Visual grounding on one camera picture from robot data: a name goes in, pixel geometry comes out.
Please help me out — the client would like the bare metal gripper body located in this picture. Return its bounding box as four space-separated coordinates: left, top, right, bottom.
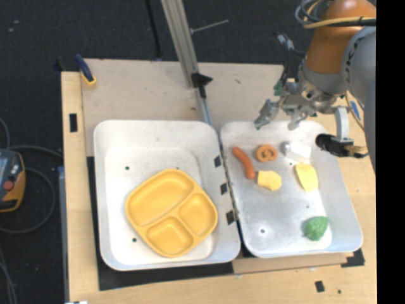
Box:
279 80 339 114

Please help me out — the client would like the clear plastic bottle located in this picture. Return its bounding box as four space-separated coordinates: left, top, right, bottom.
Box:
280 140 313 165

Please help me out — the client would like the orange spiral biscuit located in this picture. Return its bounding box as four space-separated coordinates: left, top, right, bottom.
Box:
256 144 279 163

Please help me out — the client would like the orange toy sausage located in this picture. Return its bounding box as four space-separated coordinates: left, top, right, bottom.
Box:
231 146 257 181

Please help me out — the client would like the yellow toy cheese slice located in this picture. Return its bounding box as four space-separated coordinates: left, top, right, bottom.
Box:
294 163 320 193

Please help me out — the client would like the yellow toy cheese chunk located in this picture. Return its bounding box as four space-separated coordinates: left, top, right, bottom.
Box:
256 170 283 192

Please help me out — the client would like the white plastic tray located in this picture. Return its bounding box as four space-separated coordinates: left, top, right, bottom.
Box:
93 119 242 272
218 120 364 260

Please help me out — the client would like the green toy broccoli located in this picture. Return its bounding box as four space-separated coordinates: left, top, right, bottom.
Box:
303 215 330 242

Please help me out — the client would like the brown cardboard board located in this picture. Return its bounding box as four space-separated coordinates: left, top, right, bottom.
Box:
80 58 356 275

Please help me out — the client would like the yellow divided plate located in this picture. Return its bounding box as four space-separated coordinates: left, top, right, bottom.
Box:
124 168 220 259

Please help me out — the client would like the black cylinder on white bracket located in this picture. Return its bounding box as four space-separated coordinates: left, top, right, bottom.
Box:
315 106 355 158

